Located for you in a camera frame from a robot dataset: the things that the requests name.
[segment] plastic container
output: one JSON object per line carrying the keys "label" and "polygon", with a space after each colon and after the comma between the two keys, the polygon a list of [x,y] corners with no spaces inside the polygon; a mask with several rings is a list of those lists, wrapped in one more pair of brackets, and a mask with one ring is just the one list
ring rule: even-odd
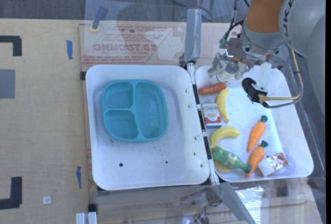
{"label": "plastic container", "polygon": [[164,95],[151,81],[111,82],[102,92],[101,104],[104,126],[114,139],[130,142],[157,140],[167,130]]}

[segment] gray square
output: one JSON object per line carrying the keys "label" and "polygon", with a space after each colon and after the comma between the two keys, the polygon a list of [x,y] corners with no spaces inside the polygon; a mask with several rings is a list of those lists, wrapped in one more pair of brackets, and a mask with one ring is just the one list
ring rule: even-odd
{"label": "gray square", "polygon": [[15,99],[14,69],[0,69],[0,99]]}

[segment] wooden table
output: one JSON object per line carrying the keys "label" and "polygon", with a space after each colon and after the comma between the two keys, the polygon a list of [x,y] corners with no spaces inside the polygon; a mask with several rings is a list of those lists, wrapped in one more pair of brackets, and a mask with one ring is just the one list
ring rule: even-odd
{"label": "wooden table", "polygon": [[[88,177],[80,76],[82,24],[84,21],[0,20],[0,35],[22,39],[22,56],[13,56],[12,43],[0,43],[0,73],[10,72],[9,83],[15,85],[12,98],[1,98],[0,93],[0,205],[12,201],[19,191],[12,180],[22,181],[22,201],[0,209],[1,223],[74,223],[76,213],[87,212],[95,186]],[[72,55],[68,53],[70,44]],[[295,212],[295,223],[321,222],[310,188],[305,180],[299,181],[305,200],[287,201],[286,206],[278,201],[264,207],[268,211],[265,219],[285,223]],[[224,221],[245,223],[222,210],[228,214],[222,213]]]}

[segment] robotic arm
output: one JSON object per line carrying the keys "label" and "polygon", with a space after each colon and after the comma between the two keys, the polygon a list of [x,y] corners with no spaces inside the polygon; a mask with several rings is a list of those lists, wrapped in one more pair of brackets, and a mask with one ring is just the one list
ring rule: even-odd
{"label": "robotic arm", "polygon": [[[216,75],[227,83],[254,65],[281,66],[273,57],[285,44],[296,67],[294,52],[307,58],[313,88],[325,114],[325,9],[326,0],[251,0],[239,37],[221,42],[225,53],[216,54],[209,76]],[[246,92],[256,84],[244,81]],[[250,99],[268,107],[266,92],[253,89],[256,97],[248,93]],[[295,102],[299,96],[291,99]]]}

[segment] sausage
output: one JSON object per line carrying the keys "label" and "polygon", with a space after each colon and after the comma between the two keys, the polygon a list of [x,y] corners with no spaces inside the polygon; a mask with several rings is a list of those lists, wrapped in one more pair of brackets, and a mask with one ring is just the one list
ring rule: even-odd
{"label": "sausage", "polygon": [[214,94],[217,92],[220,92],[221,90],[225,89],[227,87],[226,83],[217,83],[211,86],[202,87],[198,89],[199,94],[206,95],[206,94]]}

